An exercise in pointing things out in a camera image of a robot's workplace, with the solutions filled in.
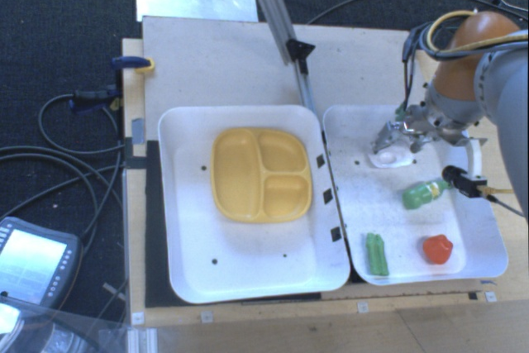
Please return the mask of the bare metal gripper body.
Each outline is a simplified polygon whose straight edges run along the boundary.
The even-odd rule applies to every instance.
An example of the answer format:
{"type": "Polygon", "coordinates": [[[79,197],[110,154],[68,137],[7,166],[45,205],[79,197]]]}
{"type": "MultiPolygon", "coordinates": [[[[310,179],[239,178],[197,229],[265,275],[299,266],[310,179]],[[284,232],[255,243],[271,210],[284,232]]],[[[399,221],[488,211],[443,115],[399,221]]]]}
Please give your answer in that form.
{"type": "Polygon", "coordinates": [[[436,107],[420,103],[409,106],[403,115],[401,133],[410,136],[429,135],[434,141],[445,141],[449,145],[466,145],[470,138],[465,134],[467,126],[448,118],[436,107]]]}

